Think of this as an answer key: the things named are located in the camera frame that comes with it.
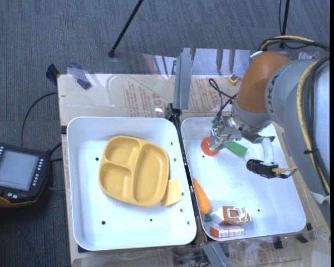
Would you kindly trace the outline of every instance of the toy carrot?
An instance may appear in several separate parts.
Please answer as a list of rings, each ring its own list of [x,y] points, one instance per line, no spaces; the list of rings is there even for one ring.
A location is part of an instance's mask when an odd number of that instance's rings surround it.
[[[195,195],[197,196],[197,202],[199,206],[200,212],[204,214],[208,214],[212,207],[210,206],[210,202],[202,189],[202,187],[199,185],[198,181],[193,178],[193,185],[195,190]]]

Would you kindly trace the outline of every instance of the white tray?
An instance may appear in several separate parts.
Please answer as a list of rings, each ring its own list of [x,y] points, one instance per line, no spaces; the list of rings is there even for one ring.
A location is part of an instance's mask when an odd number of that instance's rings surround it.
[[[128,135],[151,141],[169,155],[182,200],[170,206],[136,206],[99,187],[100,157],[109,139]],[[197,227],[178,134],[164,118],[78,117],[67,127],[73,233],[86,250],[148,248],[190,243]]]
[[[228,149],[220,150],[215,156],[203,153],[200,143],[203,138],[209,137],[211,121],[212,118],[208,117],[192,117],[183,121],[181,125],[190,174],[197,179],[206,193],[212,211],[223,205],[246,206],[249,208],[252,221],[243,225],[243,236],[216,238],[209,233],[212,222],[204,222],[204,215],[200,214],[205,233],[214,240],[226,241],[302,230],[306,216],[292,177],[267,179],[246,168],[249,159],[264,159],[261,144],[240,140],[239,143],[248,148],[244,157]],[[265,128],[261,135],[276,137],[272,142],[274,161],[280,168],[287,168],[273,125]]]

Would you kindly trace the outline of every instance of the table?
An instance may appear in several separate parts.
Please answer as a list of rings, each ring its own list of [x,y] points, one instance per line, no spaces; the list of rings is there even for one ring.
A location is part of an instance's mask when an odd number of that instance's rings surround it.
[[[230,52],[224,50],[224,56]],[[60,118],[62,126],[62,151],[65,173],[66,201],[68,231],[70,240],[70,256],[72,266],[121,266],[129,263],[129,266],[185,266],[195,262],[191,254],[200,248],[198,246],[176,246],[171,248],[153,248],[151,250],[119,250],[104,252],[79,252],[72,230],[71,190],[68,166],[67,135],[65,129],[68,123],[79,116],[116,116],[116,117],[163,117],[164,109],[173,101],[174,75],[156,69],[156,57],[140,55],[140,58],[149,66],[150,72],[158,74],[87,74],[92,86],[84,90],[72,75],[60,75],[57,79]],[[205,68],[205,58],[198,59],[194,56],[194,66]],[[235,94],[240,82],[232,84],[228,81],[230,69],[238,66],[244,67],[243,62],[235,63],[229,68],[222,68],[217,64],[217,70],[224,71],[225,75],[196,75],[191,77],[190,100],[188,110],[184,110],[181,119],[195,116],[214,116],[218,110],[217,92],[208,84],[208,78],[217,81],[220,89],[230,95]],[[277,134],[282,145],[282,129],[277,127]],[[291,157],[287,156],[287,162],[292,166]],[[306,213],[307,227],[299,234],[282,235],[279,237],[283,248],[275,248],[274,238],[256,238],[249,240],[235,240],[227,246],[220,244],[223,249],[228,249],[229,260],[232,266],[330,266],[331,247],[329,228],[322,217],[313,198],[310,196],[305,184],[299,175],[293,175],[296,188]]]

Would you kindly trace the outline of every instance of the yellow divided plate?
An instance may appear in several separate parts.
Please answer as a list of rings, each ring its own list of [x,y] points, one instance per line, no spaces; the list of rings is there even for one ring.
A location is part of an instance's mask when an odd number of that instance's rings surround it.
[[[162,147],[136,137],[115,136],[104,148],[99,185],[114,199],[152,206],[163,198],[169,157]]]

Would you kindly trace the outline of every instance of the tripod leg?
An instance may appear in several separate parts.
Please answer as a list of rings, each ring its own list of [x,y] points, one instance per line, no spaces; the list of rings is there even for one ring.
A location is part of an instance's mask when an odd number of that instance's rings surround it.
[[[287,18],[288,18],[288,9],[289,9],[289,1],[286,0],[286,9],[284,10],[284,18],[283,18],[283,28],[282,28],[282,33],[281,36],[284,36],[286,34],[286,27],[287,27]],[[279,44],[280,48],[284,48],[284,43]]]
[[[139,7],[140,7],[140,5],[142,4],[143,1],[144,1],[144,0],[139,0],[138,3],[136,4],[135,9],[134,9],[133,12],[131,13],[130,18],[127,20],[127,23],[125,24],[124,28],[122,29],[122,31],[121,31],[119,37],[117,38],[117,40],[116,40],[114,46],[113,46],[112,49],[109,51],[109,53],[108,53],[109,57],[113,57],[113,56],[114,56],[114,52],[115,52],[117,46],[119,45],[119,43],[120,43],[122,37],[124,36],[124,34],[125,34],[127,28],[129,27],[129,25],[130,25],[132,19],[134,18],[135,14],[137,13],[137,11],[138,11],[138,9],[139,9]]]

